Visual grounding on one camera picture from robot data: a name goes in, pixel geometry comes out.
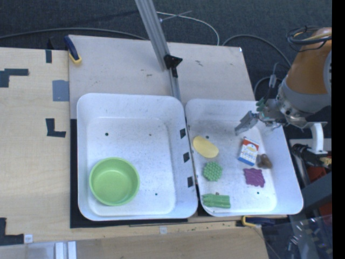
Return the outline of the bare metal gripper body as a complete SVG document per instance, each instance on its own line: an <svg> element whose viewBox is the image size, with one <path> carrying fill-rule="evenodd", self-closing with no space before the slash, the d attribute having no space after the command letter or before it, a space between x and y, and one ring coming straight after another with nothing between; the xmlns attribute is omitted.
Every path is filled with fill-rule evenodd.
<svg viewBox="0 0 345 259"><path fill-rule="evenodd" d="M307 126L307 113L299 111L284 97L261 98L258 101L258 119L268 125L293 125L300 129Z"/></svg>

